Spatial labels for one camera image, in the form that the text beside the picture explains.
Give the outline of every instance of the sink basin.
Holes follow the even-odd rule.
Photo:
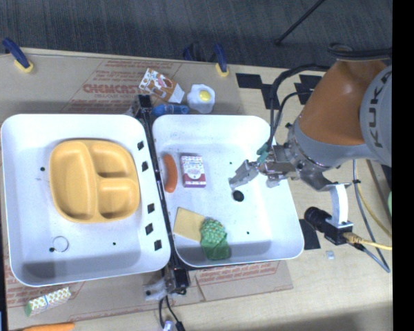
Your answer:
[[[10,267],[39,287],[157,271],[170,244],[143,126],[18,114],[1,127]]]

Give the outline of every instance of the orange tray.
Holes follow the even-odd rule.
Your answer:
[[[135,162],[111,141],[76,139],[50,155],[50,191],[58,212],[80,223],[124,219],[139,206]]]

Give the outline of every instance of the yellow clamp tip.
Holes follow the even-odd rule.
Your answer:
[[[216,63],[216,65],[215,65],[215,67],[216,67],[216,71],[218,71],[218,74],[221,76],[221,77],[225,77],[225,76],[227,76],[228,75],[228,68],[227,68],[227,71],[222,71],[221,70],[221,67],[219,66],[219,64],[218,63]]]
[[[33,63],[31,63],[30,61],[28,61],[28,63],[29,63],[29,66],[27,68],[25,68],[17,60],[14,60],[14,65],[16,65],[16,67],[18,67],[18,69],[20,69],[21,71],[23,71],[26,74],[28,74],[29,72],[31,72],[32,69],[34,68],[34,64]]]

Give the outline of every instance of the brown toy sausage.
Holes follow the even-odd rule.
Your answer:
[[[164,190],[166,192],[171,193],[175,191],[177,187],[177,183],[178,183],[177,164],[175,163],[173,157],[170,154],[166,154],[163,157],[163,160],[167,168],[167,180],[166,180],[166,184],[164,185]]]

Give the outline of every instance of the black pole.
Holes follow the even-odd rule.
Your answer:
[[[299,25],[301,24],[310,14],[313,13],[314,10],[316,10],[319,6],[322,5],[322,3],[325,0],[319,0],[317,3],[313,5],[312,8],[310,8],[307,12],[305,12],[304,16],[302,16],[299,20],[297,20],[296,23],[294,23],[282,36],[275,39],[275,45],[278,46],[280,43]]]

